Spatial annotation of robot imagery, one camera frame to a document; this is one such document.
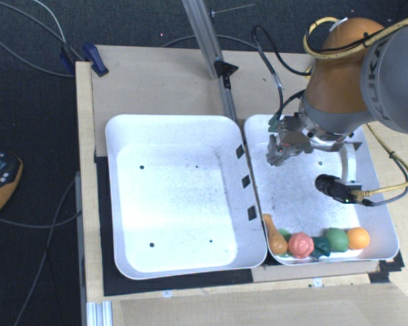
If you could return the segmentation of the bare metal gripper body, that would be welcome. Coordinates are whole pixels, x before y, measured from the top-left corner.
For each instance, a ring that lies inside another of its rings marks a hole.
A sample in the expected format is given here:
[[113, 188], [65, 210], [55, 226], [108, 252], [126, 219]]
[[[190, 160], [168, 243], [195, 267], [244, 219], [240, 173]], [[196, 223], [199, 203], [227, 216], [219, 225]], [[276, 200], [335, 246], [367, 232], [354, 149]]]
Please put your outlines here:
[[315, 149], [337, 151], [353, 131], [354, 122], [348, 114], [276, 113], [269, 120], [270, 137], [276, 137], [279, 147], [294, 147], [298, 154]]

